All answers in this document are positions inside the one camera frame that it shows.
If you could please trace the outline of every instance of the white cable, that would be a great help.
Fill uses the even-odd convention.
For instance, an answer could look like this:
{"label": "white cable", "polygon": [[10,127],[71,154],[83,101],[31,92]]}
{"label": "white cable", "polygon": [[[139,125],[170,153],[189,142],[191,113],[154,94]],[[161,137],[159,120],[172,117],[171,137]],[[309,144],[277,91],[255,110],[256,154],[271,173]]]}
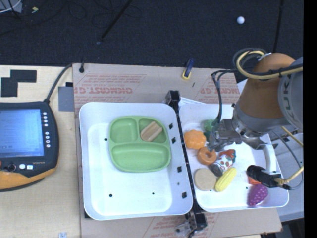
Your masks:
{"label": "white cable", "polygon": [[[21,1],[22,1],[22,0],[19,0],[12,8],[13,8],[13,9],[16,8],[16,7],[19,5],[19,3],[21,3]],[[1,10],[0,13],[6,12],[6,11],[10,11],[10,10],[12,10],[12,8],[10,7],[10,8],[8,8],[8,9]]]}

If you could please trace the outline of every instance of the dark floor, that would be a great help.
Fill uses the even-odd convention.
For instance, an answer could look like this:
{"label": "dark floor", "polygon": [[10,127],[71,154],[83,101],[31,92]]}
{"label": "dark floor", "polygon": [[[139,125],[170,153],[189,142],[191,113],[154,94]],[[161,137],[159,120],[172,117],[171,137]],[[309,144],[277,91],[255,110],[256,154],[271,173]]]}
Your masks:
{"label": "dark floor", "polygon": [[[132,0],[114,25],[129,0],[22,0],[14,13],[4,11],[16,3],[8,1],[0,0],[5,65],[184,66],[194,58],[194,67],[231,69],[244,48],[303,56],[304,0]],[[276,237],[304,237],[303,223],[285,223]]]}

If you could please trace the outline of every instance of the corn toy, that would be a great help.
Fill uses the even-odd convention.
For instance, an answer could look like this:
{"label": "corn toy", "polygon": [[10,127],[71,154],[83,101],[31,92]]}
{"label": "corn toy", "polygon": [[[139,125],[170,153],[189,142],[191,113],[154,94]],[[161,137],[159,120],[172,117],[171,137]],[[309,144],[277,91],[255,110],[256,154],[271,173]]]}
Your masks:
{"label": "corn toy", "polygon": [[223,173],[223,175],[216,182],[216,185],[214,187],[215,190],[217,192],[224,191],[232,182],[236,174],[237,174],[236,168],[234,167],[229,168],[226,172]]}

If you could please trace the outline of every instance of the cardboard sheet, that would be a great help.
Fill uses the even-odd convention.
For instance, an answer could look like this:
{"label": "cardboard sheet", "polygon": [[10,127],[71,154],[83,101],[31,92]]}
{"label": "cardboard sheet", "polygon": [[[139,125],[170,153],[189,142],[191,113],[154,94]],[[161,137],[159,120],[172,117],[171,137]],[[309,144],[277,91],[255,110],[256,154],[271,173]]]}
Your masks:
{"label": "cardboard sheet", "polygon": [[[184,68],[115,64],[73,64],[76,144],[78,158],[81,234],[83,238],[178,238],[175,228],[185,216],[161,216],[96,221],[85,218],[83,206],[79,110],[88,102],[162,103],[170,90],[181,97],[203,103],[217,104],[218,96],[211,73],[218,69],[192,68],[189,80],[182,79]],[[224,104],[236,103],[240,93],[233,74],[221,78]],[[205,213],[208,226],[198,238],[225,238],[281,231],[275,208]]]}

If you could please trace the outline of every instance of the orange donut toy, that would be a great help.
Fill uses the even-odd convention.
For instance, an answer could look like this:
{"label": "orange donut toy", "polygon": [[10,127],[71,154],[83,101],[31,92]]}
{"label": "orange donut toy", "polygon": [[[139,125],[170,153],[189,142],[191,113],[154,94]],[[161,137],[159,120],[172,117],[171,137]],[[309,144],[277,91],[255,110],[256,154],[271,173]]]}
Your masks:
{"label": "orange donut toy", "polygon": [[214,163],[217,159],[217,153],[215,150],[212,150],[211,152],[207,149],[207,146],[204,146],[199,149],[197,158],[201,164],[204,165],[210,165]]}

